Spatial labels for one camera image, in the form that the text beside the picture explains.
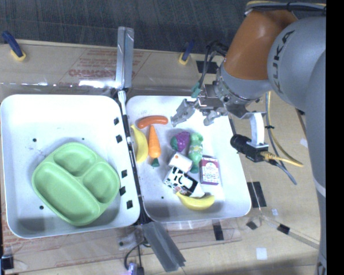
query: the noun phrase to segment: yellow banana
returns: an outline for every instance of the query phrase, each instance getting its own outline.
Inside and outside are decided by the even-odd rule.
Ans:
[[[181,194],[179,191],[177,191],[176,195],[179,197],[182,204],[191,210],[205,210],[215,201],[214,195],[205,195],[202,198],[191,198]]]
[[[136,162],[144,162],[148,157],[148,141],[145,134],[138,130],[135,125],[131,125],[132,130],[134,131],[136,145],[138,146],[138,151],[136,153]]]

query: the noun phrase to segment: green bottle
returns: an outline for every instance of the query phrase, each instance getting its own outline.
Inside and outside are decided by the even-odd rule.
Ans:
[[[192,160],[193,166],[190,169],[191,173],[199,172],[199,162],[202,158],[202,141],[203,137],[200,133],[195,132],[190,135],[190,147],[188,157]]]

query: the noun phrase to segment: sausage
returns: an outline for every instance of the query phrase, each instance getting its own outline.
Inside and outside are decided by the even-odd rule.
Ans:
[[[168,118],[161,115],[147,116],[141,118],[136,125],[138,128],[142,129],[144,127],[150,126],[152,124],[167,124]]]

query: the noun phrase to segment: gray carpet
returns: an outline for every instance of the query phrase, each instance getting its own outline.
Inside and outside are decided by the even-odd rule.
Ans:
[[[194,39],[193,53],[204,53],[211,40],[230,44],[249,1],[0,0],[0,42],[8,30],[21,39],[115,46],[118,27],[126,26],[135,30],[137,49],[179,52]]]

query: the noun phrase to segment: orange carrot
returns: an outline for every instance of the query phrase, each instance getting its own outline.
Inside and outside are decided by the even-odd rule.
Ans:
[[[141,118],[138,121],[138,128],[142,129],[144,127],[150,126],[152,124],[167,124],[168,123],[168,118],[165,116],[160,116],[160,115],[154,115],[154,116],[147,116],[144,118]]]
[[[157,132],[155,131],[154,126],[151,125],[149,128],[148,154],[154,159],[152,163],[153,167],[159,166],[158,157],[161,153],[161,145],[159,144]]]

